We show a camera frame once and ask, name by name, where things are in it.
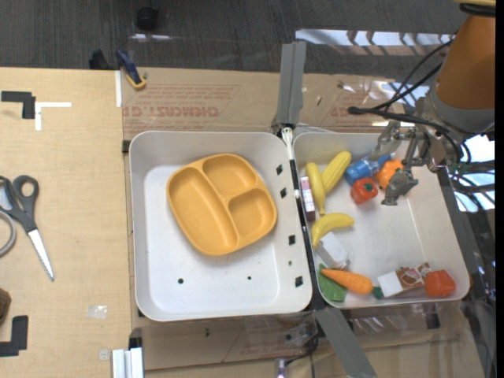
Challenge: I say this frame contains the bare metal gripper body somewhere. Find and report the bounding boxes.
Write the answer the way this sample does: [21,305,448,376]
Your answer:
[413,97,462,173]

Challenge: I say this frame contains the orange fruit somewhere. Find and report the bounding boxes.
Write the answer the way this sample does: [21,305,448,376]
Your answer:
[374,158,405,191]

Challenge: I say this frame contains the red bell pepper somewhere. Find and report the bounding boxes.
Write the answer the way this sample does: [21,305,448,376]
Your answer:
[349,176,380,206]

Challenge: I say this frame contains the blue bottle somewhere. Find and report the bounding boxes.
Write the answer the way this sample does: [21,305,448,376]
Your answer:
[343,154,395,186]

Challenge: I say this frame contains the white plastic tray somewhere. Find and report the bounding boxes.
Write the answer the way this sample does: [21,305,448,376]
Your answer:
[291,132,472,310]
[128,130,313,323]

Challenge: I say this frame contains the yellow corn cob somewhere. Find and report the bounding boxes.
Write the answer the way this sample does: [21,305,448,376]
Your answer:
[320,150,353,195]

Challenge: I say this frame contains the yellow banana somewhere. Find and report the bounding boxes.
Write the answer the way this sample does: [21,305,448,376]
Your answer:
[305,161,328,217]
[310,213,355,250]

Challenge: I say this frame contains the plain white carton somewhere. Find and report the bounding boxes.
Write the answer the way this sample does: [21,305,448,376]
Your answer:
[314,231,351,271]

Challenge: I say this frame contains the pink carton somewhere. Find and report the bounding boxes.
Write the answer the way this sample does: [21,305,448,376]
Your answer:
[298,176,317,223]

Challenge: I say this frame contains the white carton with brown print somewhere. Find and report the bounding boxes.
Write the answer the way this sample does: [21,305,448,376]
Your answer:
[376,261,433,299]

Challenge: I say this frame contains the orange bell pepper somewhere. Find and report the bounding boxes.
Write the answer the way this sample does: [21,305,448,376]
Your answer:
[424,269,458,299]

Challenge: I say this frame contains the orange carrot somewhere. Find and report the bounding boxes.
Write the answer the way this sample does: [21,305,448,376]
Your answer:
[320,267,386,301]

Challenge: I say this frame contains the green toy leaf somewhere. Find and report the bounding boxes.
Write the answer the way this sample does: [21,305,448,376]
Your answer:
[317,263,349,303]

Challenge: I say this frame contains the brown cardboard board red print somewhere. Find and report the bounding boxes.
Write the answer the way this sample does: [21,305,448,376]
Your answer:
[120,67,486,372]

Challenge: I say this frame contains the yellow divided plate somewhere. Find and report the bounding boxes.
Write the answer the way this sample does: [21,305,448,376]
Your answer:
[165,152,279,257]

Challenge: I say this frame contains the grey handled scissors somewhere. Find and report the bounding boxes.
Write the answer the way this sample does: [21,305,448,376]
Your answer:
[0,174,55,283]

